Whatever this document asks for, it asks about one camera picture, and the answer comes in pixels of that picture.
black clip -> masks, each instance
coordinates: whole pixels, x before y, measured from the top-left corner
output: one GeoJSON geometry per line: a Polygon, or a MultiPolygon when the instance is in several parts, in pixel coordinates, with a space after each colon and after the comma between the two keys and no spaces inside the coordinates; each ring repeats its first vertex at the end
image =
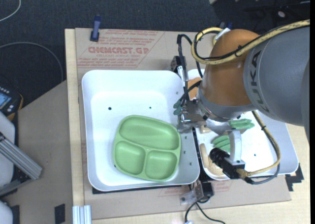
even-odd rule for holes
{"type": "Polygon", "coordinates": [[[93,42],[98,42],[98,37],[99,37],[99,26],[100,26],[100,15],[96,15],[94,17],[94,25],[93,25],[93,31],[91,32],[91,37],[90,37],[90,41],[93,42]]]}

green divided plate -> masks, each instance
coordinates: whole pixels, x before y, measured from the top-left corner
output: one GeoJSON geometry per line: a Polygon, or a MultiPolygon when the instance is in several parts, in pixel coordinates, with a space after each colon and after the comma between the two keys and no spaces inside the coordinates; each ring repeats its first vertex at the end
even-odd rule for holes
{"type": "Polygon", "coordinates": [[[167,122],[131,115],[119,124],[114,140],[114,163],[127,175],[165,181],[178,166],[181,136],[167,122]]]}

yellow cable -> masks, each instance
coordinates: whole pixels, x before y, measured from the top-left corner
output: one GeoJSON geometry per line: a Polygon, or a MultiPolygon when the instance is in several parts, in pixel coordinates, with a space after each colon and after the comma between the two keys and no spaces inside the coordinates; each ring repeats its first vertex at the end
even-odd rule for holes
{"type": "MultiPolygon", "coordinates": [[[[195,43],[192,43],[191,45],[191,54],[192,56],[195,58],[195,60],[197,60],[198,62],[202,63],[202,64],[222,64],[228,61],[231,61],[233,59],[235,59],[236,57],[241,56],[242,54],[244,54],[245,52],[249,51],[250,49],[252,49],[253,47],[261,44],[262,42],[278,35],[281,34],[283,32],[289,31],[289,30],[293,30],[296,28],[301,28],[301,27],[305,27],[305,26],[309,26],[311,23],[311,20],[304,20],[304,21],[299,21],[299,22],[295,22],[289,25],[285,25],[285,26],[281,26],[278,28],[275,28],[267,33],[265,33],[264,35],[252,40],[250,43],[248,43],[247,45],[245,45],[244,47],[242,47],[241,49],[237,50],[234,54],[232,54],[231,56],[221,59],[221,60],[204,60],[201,59],[200,57],[197,56],[197,54],[195,53],[195,43]]],[[[205,35],[206,33],[212,32],[212,31],[216,31],[216,32],[220,32],[222,29],[220,28],[208,28],[205,29],[201,32],[199,32],[196,36],[195,41],[198,42],[203,35],[205,35]]]]}
{"type": "Polygon", "coordinates": [[[259,169],[256,171],[246,171],[245,169],[237,169],[236,172],[238,174],[240,174],[240,177],[242,179],[246,178],[246,177],[251,177],[252,175],[258,174],[258,173],[262,173],[268,170],[271,170],[272,168],[278,166],[278,164],[280,163],[281,160],[281,152],[280,152],[280,148],[277,144],[277,142],[275,141],[275,139],[273,138],[272,134],[270,133],[270,131],[267,129],[266,125],[263,123],[262,119],[260,118],[260,116],[257,114],[256,111],[252,111],[254,117],[256,118],[258,124],[260,125],[260,127],[262,128],[262,130],[265,132],[265,134],[267,135],[267,137],[273,142],[274,146],[275,146],[275,151],[277,154],[277,160],[274,162],[273,165],[268,166],[266,168],[263,169],[259,169]]]}

cardboard sheet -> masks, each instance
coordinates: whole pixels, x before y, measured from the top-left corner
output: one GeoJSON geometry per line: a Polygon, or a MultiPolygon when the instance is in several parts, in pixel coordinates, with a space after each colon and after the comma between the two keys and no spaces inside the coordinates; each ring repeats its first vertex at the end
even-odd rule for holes
{"type": "MultiPolygon", "coordinates": [[[[92,29],[75,29],[79,107],[82,140],[85,204],[91,205],[93,219],[135,216],[154,213],[184,211],[180,196],[188,186],[144,189],[126,192],[94,193],[87,176],[85,122],[81,80],[92,69],[170,70],[170,63],[178,55],[177,35],[185,33],[191,39],[196,32],[161,32],[100,30],[99,42],[91,42],[92,29]]],[[[206,36],[198,45],[198,52],[206,57],[212,50],[211,36],[206,36]]],[[[190,54],[190,46],[183,39],[183,54],[189,69],[196,63],[190,54]]],[[[242,180],[213,181],[215,192],[204,208],[228,207],[290,200],[284,176],[269,183],[253,186],[242,180]]]]}

white tray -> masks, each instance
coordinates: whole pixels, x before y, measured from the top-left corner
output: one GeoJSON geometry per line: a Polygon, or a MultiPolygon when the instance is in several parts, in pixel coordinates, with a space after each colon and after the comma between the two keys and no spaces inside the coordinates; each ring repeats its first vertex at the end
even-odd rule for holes
{"type": "MultiPolygon", "coordinates": [[[[199,77],[199,73],[196,69],[190,70],[188,72],[189,79],[199,77]]],[[[272,133],[273,137],[277,141],[280,152],[281,152],[281,162],[279,174],[290,174],[296,171],[299,162],[298,158],[287,130],[286,124],[283,122],[271,119],[264,114],[257,111],[268,130],[272,133]]],[[[242,134],[242,160],[245,162],[245,170],[255,171],[272,165],[276,160],[276,153],[270,144],[265,133],[260,129],[256,119],[254,118],[252,112],[247,112],[241,115],[241,119],[250,119],[255,126],[248,129],[242,134]]],[[[218,135],[213,131],[210,133],[200,133],[200,130],[196,129],[196,135],[199,145],[205,144],[207,153],[213,149],[213,144],[211,141],[218,135]]],[[[227,180],[229,179],[225,174],[218,175],[217,173],[211,172],[205,166],[203,167],[205,173],[212,179],[215,180],[227,180]]],[[[254,177],[259,176],[271,176],[276,172],[277,168],[273,168],[264,173],[259,173],[254,175],[254,177]]]]}
{"type": "Polygon", "coordinates": [[[173,105],[182,96],[180,77],[167,70],[91,70],[82,79],[87,137],[88,178],[97,190],[116,191],[143,187],[191,184],[199,176],[193,135],[182,134],[182,150],[175,175],[155,182],[123,174],[113,161],[113,143],[119,122],[142,115],[174,126],[173,105]]]}

